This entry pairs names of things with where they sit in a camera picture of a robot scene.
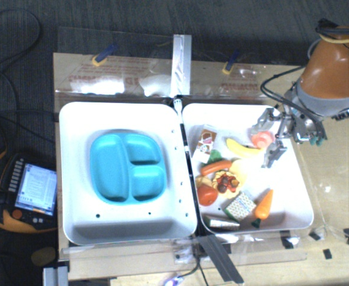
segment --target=red tomato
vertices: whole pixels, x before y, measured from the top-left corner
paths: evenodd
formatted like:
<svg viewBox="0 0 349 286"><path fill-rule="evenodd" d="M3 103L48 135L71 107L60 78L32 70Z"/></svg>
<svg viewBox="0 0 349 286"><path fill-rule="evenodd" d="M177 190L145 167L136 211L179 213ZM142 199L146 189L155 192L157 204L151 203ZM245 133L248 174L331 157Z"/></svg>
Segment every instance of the red tomato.
<svg viewBox="0 0 349 286"><path fill-rule="evenodd" d="M202 206L210 206L218 197L218 192L215 188L206 184L201 184L197 188L198 202Z"/></svg>

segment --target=carrot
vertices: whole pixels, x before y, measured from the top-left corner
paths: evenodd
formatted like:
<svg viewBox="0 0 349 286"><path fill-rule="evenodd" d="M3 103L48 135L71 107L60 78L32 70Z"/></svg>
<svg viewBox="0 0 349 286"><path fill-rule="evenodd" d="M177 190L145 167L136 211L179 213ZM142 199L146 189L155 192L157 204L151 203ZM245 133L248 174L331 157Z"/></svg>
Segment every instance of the carrot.
<svg viewBox="0 0 349 286"><path fill-rule="evenodd" d="M274 190L271 189L258 203L257 207L254 210L254 216L257 219L253 221L251 224L256 228L259 228L261 220L269 217L273 193Z"/></svg>
<svg viewBox="0 0 349 286"><path fill-rule="evenodd" d="M206 176L218 170L229 169L232 165L230 160L217 161L201 168L201 175Z"/></svg>

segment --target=banana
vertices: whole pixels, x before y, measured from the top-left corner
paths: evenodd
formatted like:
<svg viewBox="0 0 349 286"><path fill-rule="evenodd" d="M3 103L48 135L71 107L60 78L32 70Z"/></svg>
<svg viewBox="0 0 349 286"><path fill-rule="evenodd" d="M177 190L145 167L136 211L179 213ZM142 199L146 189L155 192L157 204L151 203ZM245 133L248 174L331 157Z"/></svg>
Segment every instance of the banana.
<svg viewBox="0 0 349 286"><path fill-rule="evenodd" d="M259 154L263 154L266 150L265 148L246 147L230 138L226 139L226 145L228 149L238 155L239 158L252 158Z"/></svg>

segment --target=black fabric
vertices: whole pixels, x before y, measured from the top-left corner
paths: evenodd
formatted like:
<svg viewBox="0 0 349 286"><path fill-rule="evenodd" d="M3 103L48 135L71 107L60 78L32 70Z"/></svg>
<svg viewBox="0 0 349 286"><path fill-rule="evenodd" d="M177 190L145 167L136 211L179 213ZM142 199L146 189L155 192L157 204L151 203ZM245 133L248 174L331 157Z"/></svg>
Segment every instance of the black fabric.
<svg viewBox="0 0 349 286"><path fill-rule="evenodd" d="M195 59L226 61L238 48L240 63L303 65L309 46L318 38L315 27L321 18L349 24L349 0L0 0L0 11L9 8L32 12L40 21L42 34L36 46L4 73L17 91L20 109L50 112L54 106L52 54L59 49L59 27L188 34L192 35ZM4 14L0 18L0 59L27 46L33 31L33 21L25 13ZM72 37L66 43L65 50L82 52L81 42L74 40ZM0 79L0 110L12 109L15 103L10 86ZM44 138L0 117L8 141L0 177L7 158L15 152L28 151L55 160L55 145L50 141L54 140L54 122L49 114L2 117L19 121ZM0 253L14 253L27 263L20 268L17 258L0 257L0 286L42 285L42 269L32 265L30 256L39 248L56 245L55 237L55 232L24 235L0 231Z"/></svg>

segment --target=hot dog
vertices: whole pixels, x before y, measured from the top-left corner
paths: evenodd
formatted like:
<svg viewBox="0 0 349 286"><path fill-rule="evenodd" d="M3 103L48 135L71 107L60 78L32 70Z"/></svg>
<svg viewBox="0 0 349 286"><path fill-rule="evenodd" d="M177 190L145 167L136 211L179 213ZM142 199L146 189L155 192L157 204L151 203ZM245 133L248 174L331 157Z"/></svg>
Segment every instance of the hot dog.
<svg viewBox="0 0 349 286"><path fill-rule="evenodd" d="M232 162L230 160L222 160L222 161L214 162L212 164L208 164L202 167L201 175L206 176L218 170L229 169L231 165L232 165Z"/></svg>

